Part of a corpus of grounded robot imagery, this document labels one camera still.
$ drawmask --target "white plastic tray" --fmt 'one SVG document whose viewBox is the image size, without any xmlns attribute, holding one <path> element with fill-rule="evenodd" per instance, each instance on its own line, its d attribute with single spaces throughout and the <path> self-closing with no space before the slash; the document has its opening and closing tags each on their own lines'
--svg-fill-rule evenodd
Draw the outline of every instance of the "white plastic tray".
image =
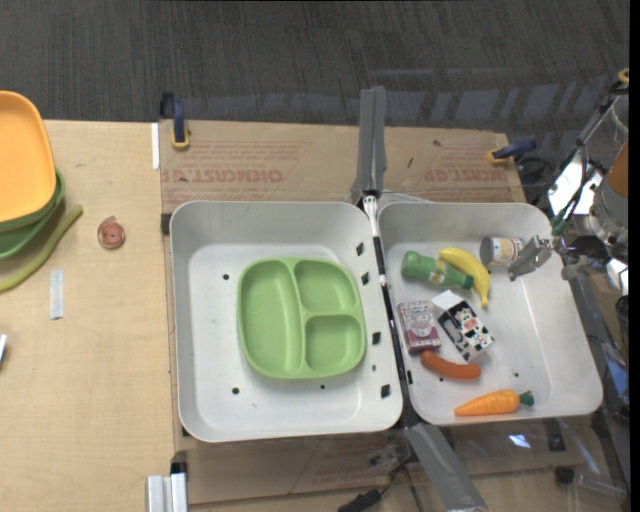
<svg viewBox="0 0 640 512">
<path fill-rule="evenodd" d="M 173 213 L 170 232 L 178 406 L 191 435 L 225 442 L 370 432 L 398 420 L 391 334 L 371 228 L 360 210 L 346 203 L 195 201 Z M 352 274 L 367 337 L 355 369 L 285 380 L 251 368 L 238 333 L 238 278 L 253 261 L 276 256 L 328 258 Z"/>
<path fill-rule="evenodd" d="M 444 291 L 402 277 L 400 265 L 407 250 L 436 257 L 440 249 L 458 246 L 479 256 L 484 236 L 519 237 L 525 243 L 534 235 L 551 237 L 546 216 L 526 204 L 392 203 L 380 210 L 379 226 L 394 305 L 430 300 Z M 560 275 L 560 257 L 553 254 L 542 267 L 514 282 L 506 267 L 490 268 L 488 308 L 481 307 L 473 290 L 452 289 L 467 300 L 496 339 L 474 360 L 482 367 L 478 381 L 440 380 L 422 366 L 419 356 L 409 355 L 402 340 L 416 412 L 437 425 L 593 412 L 602 401 L 602 384 L 571 289 Z M 453 343 L 438 329 L 442 355 L 453 359 Z M 508 415 L 454 416 L 456 406 L 501 388 L 531 390 L 535 406 L 521 406 Z"/>
</svg>

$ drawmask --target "green divided plate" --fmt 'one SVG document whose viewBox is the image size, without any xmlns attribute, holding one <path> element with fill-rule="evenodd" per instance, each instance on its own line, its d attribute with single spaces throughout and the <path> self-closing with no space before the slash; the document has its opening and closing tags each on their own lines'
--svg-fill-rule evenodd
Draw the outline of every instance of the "green divided plate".
<svg viewBox="0 0 640 512">
<path fill-rule="evenodd" d="M 0 233 L 0 260 L 9 258 L 20 252 L 20 250 L 44 228 L 62 203 L 65 188 L 66 182 L 64 176 L 56 169 L 56 189 L 54 192 L 55 201 L 53 206 L 49 212 L 35 224 Z"/>
<path fill-rule="evenodd" d="M 352 370 L 365 350 L 360 295 L 340 265 L 314 258 L 270 258 L 244 269 L 238 323 L 245 357 L 281 379 Z"/>
</svg>

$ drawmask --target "green cable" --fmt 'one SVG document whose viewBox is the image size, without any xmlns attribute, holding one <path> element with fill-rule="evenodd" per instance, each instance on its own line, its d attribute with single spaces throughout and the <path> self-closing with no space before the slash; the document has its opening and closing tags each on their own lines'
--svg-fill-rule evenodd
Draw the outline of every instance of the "green cable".
<svg viewBox="0 0 640 512">
<path fill-rule="evenodd" d="M 10 290 L 15 286 L 18 286 L 27 277 L 38 270 L 45 261 L 51 256 L 53 249 L 58 244 L 62 235 L 72 226 L 72 224 L 82 215 L 83 209 L 81 205 L 74 206 L 71 211 L 66 215 L 62 222 L 56 227 L 56 229 L 49 235 L 47 242 L 44 244 L 38 255 L 33 258 L 24 267 L 18 270 L 15 274 L 7 279 L 0 281 L 0 293 Z"/>
</svg>

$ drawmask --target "orange plate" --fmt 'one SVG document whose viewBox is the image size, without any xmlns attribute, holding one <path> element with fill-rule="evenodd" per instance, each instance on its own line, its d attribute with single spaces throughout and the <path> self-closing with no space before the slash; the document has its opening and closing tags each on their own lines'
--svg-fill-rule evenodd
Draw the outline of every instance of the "orange plate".
<svg viewBox="0 0 640 512">
<path fill-rule="evenodd" d="M 38 109 L 20 94 L 0 91 L 0 222 L 37 212 L 55 188 L 53 155 Z"/>
</svg>

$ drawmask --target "wooden table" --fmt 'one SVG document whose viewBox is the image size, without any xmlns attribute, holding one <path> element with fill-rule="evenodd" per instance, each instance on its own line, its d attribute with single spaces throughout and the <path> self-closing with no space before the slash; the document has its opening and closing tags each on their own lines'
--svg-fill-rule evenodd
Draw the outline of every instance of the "wooden table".
<svg viewBox="0 0 640 512">
<path fill-rule="evenodd" d="M 0 363 L 0 509 L 143 511 L 146 478 L 166 475 L 176 451 L 172 322 L 152 127 L 69 121 L 45 125 L 56 166 L 67 180 L 65 209 L 81 204 L 84 214 L 38 272 L 0 294 L 0 333 L 8 337 Z M 349 151 L 351 158 L 355 148 Z M 110 251 L 99 245 L 96 233 L 112 215 L 127 238 Z M 0 261 L 0 279 L 39 247 L 34 241 L 18 256 Z M 49 319 L 52 269 L 64 271 L 64 315 L 57 320 Z M 602 461 L 585 421 L 578 419 L 576 429 L 585 435 L 592 456 Z M 474 483 L 494 511 L 574 510 L 578 502 L 583 511 L 603 510 L 598 499 L 554 486 L 548 469 L 484 475 Z M 417 479 L 425 509 L 443 510 L 432 486 Z M 194 509 L 325 511 L 355 494 L 343 490 Z M 378 508 L 414 509 L 403 484 L 394 486 Z"/>
</svg>

